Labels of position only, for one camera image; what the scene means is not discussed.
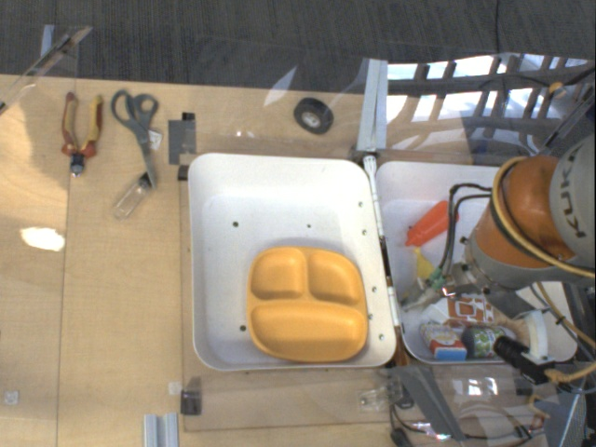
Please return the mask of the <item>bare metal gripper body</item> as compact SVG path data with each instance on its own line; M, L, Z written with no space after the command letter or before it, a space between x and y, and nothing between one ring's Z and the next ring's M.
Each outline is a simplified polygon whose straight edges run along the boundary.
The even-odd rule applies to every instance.
M491 289L489 278L474 264L456 263L450 268L439 266L436 281L439 295L443 297L486 293Z

